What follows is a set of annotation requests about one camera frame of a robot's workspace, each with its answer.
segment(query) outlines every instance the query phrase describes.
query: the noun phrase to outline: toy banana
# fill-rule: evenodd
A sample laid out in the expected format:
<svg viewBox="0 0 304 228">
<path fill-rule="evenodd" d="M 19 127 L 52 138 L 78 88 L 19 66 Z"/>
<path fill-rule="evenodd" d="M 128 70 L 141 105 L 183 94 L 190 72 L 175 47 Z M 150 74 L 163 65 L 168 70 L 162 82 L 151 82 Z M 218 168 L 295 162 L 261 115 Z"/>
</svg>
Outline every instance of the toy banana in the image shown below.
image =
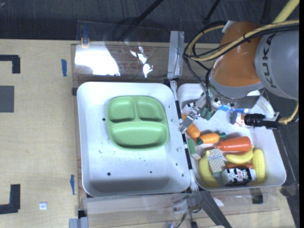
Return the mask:
<svg viewBox="0 0 304 228">
<path fill-rule="evenodd" d="M 251 150 L 244 154 L 226 154 L 225 158 L 227 161 L 234 163 L 234 164 L 244 164 L 252 159 L 253 157 L 253 148 L 254 146 L 251 146 Z"/>
<path fill-rule="evenodd" d="M 257 182 L 261 183 L 265 179 L 265 163 L 262 150 L 255 149 L 253 151 L 252 162 L 255 167 Z"/>
<path fill-rule="evenodd" d="M 214 178 L 214 176 L 212 176 L 209 170 L 208 155 L 209 155 L 209 151 L 206 151 L 206 154 L 199 161 L 199 173 L 201 178 L 208 186 L 218 187 L 219 183 Z"/>
</svg>

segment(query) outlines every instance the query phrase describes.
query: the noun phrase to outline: white tray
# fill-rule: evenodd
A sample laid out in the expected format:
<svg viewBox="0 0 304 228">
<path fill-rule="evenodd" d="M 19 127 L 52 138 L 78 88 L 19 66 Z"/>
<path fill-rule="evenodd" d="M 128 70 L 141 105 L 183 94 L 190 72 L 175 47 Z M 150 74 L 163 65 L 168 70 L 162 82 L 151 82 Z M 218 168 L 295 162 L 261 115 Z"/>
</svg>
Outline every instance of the white tray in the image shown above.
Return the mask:
<svg viewBox="0 0 304 228">
<path fill-rule="evenodd" d="M 108 135 L 107 104 L 116 96 L 145 95 L 162 104 L 168 142 L 157 149 L 130 151 L 115 147 Z M 155 83 L 87 82 L 77 90 L 82 182 L 93 197 L 177 193 L 190 185 L 177 109 L 171 89 Z"/>
<path fill-rule="evenodd" d="M 197 99 L 202 93 L 201 87 L 198 84 L 183 84 L 178 88 L 178 99 L 180 102 L 180 108 L 182 110 L 182 104 L 188 102 L 189 100 Z M 262 109 L 256 105 L 252 108 L 249 113 L 261 113 L 264 112 Z M 251 143 L 255 148 L 259 148 L 263 151 L 265 159 L 265 169 L 266 169 L 266 179 L 263 183 L 248 186 L 237 186 L 237 187 L 226 187 L 220 183 L 219 187 L 213 188 L 204 183 L 199 173 L 198 161 L 191 158 L 192 166 L 195 173 L 195 178 L 197 183 L 206 190 L 229 190 L 229 189 L 247 189 L 254 187 L 274 187 L 281 186 L 286 180 L 286 171 L 284 164 L 277 147 L 276 139 L 274 137 L 273 131 L 266 129 L 265 127 L 257 128 L 244 128 L 237 125 L 232 125 L 230 123 L 230 114 L 221 110 L 216 111 L 213 117 L 207 121 L 198 118 L 194 123 L 198 127 L 201 133 L 209 132 L 225 132 L 228 138 L 238 137 L 238 136 L 248 136 Z M 197 151 L 203 152 L 204 147 L 210 147 L 210 145 L 200 145 L 197 146 Z"/>
</svg>

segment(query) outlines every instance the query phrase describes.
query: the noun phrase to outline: white sticker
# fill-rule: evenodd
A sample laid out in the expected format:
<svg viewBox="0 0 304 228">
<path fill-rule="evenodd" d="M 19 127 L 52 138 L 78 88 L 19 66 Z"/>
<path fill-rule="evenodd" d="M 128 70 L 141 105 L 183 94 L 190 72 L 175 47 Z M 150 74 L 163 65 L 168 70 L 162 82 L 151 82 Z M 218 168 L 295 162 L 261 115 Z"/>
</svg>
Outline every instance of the white sticker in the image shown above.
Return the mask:
<svg viewBox="0 0 304 228">
<path fill-rule="evenodd" d="M 40 210 L 48 209 L 48 202 L 40 202 L 39 208 L 40 208 Z"/>
</svg>

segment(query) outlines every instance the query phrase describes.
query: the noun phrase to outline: toy food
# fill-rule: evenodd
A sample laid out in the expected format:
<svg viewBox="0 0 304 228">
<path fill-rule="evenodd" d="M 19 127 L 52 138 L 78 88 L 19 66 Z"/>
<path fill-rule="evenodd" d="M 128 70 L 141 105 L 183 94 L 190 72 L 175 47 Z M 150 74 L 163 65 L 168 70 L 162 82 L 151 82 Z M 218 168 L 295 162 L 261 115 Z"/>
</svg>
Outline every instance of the toy food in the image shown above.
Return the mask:
<svg viewBox="0 0 304 228">
<path fill-rule="evenodd" d="M 185 120 L 186 116 L 184 114 L 181 114 L 181 116 L 182 119 Z M 186 133 L 194 140 L 196 140 L 200 136 L 199 129 L 193 123 L 191 123 L 190 126 L 187 128 Z"/>
<path fill-rule="evenodd" d="M 208 155 L 209 155 L 209 151 L 206 151 L 206 154 L 199 161 L 199 173 L 200 173 L 201 178 L 204 180 L 204 182 L 208 186 L 218 187 L 219 183 L 214 178 L 214 176 L 212 176 L 212 174 L 209 170 Z"/>
<path fill-rule="evenodd" d="M 209 150 L 208 162 L 209 169 L 212 174 L 222 172 L 226 168 L 222 151 L 219 149 L 215 148 Z"/>
<path fill-rule="evenodd" d="M 253 157 L 253 148 L 254 148 L 254 146 L 252 145 L 251 150 L 249 150 L 248 152 L 246 152 L 244 154 L 226 154 L 225 158 L 227 159 L 227 161 L 234 163 L 234 164 L 246 163 L 246 162 L 250 161 Z"/>
<path fill-rule="evenodd" d="M 207 133 L 203 134 L 200 137 L 196 139 L 197 144 L 203 144 L 203 143 L 217 143 L 220 138 L 226 138 L 225 133 L 217 134 L 217 133 Z"/>
<path fill-rule="evenodd" d="M 249 137 L 242 136 L 233 139 L 227 139 L 219 142 L 219 145 L 216 146 L 222 151 L 250 151 L 251 149 L 251 141 Z"/>
<path fill-rule="evenodd" d="M 225 186 L 246 185 L 250 181 L 256 181 L 256 172 L 249 168 L 230 168 L 221 173 Z"/>
<path fill-rule="evenodd" d="M 254 169 L 254 165 L 253 163 L 244 163 L 244 164 L 234 164 L 234 163 L 226 163 L 226 168 L 227 169 L 233 169 L 233 168 L 250 168 L 250 169 Z"/>
<path fill-rule="evenodd" d="M 190 155 L 199 161 L 201 159 L 200 155 L 196 153 L 195 146 L 194 146 L 194 140 L 193 139 L 188 139 L 188 148 L 190 151 Z"/>
<path fill-rule="evenodd" d="M 263 182 L 265 179 L 265 163 L 262 150 L 255 149 L 253 152 L 252 162 L 256 170 L 257 182 Z"/>
</svg>

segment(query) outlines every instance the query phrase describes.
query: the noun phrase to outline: plastic food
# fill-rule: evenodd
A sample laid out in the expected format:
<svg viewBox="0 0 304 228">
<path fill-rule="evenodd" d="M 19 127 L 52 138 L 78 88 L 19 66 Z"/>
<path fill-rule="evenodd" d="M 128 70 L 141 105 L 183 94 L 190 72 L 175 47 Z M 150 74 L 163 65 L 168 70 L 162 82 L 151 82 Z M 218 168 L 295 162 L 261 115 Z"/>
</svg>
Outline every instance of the plastic food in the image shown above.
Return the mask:
<svg viewBox="0 0 304 228">
<path fill-rule="evenodd" d="M 166 113 L 155 98 L 126 95 L 111 99 L 107 107 L 111 142 L 124 150 L 158 148 L 169 139 Z"/>
<path fill-rule="evenodd" d="M 227 169 L 234 169 L 234 168 L 239 168 L 239 169 L 250 168 L 250 169 L 254 169 L 254 165 L 253 165 L 253 163 L 243 163 L 243 164 L 226 163 L 226 168 Z"/>
<path fill-rule="evenodd" d="M 216 146 L 222 151 L 250 151 L 251 149 L 251 141 L 249 137 L 242 136 L 233 139 L 223 140 Z"/>
<path fill-rule="evenodd" d="M 195 146 L 194 146 L 194 140 L 188 139 L 188 148 L 190 151 L 191 156 L 199 161 L 201 159 L 200 155 L 196 153 Z"/>
<path fill-rule="evenodd" d="M 217 134 L 217 133 L 207 133 L 203 134 L 200 137 L 196 139 L 197 144 L 203 144 L 203 143 L 217 143 L 220 138 L 226 138 L 225 133 Z"/>
<path fill-rule="evenodd" d="M 209 164 L 208 164 L 208 155 L 209 151 L 206 151 L 206 154 L 201 158 L 199 161 L 199 173 L 203 181 L 211 187 L 218 187 L 219 183 L 217 180 L 212 176 L 210 170 L 209 170 Z"/>
<path fill-rule="evenodd" d="M 262 150 L 254 150 L 252 162 L 255 166 L 257 182 L 263 182 L 265 179 L 265 163 Z"/>
<path fill-rule="evenodd" d="M 184 114 L 181 114 L 181 116 L 183 120 L 186 118 Z M 187 128 L 186 133 L 194 140 L 200 136 L 199 129 L 193 123 L 191 123 L 191 125 Z"/>
<path fill-rule="evenodd" d="M 254 146 L 252 145 L 251 150 L 244 154 L 226 154 L 225 158 L 227 161 L 234 163 L 234 164 L 244 164 L 248 161 L 250 161 L 253 157 L 253 148 Z"/>
<path fill-rule="evenodd" d="M 224 186 L 243 186 L 251 181 L 256 181 L 257 176 L 254 169 L 231 168 L 221 173 Z"/>
<path fill-rule="evenodd" d="M 214 148 L 209 150 L 209 152 L 208 163 L 210 172 L 212 174 L 222 172 L 226 168 L 222 151 Z"/>
</svg>

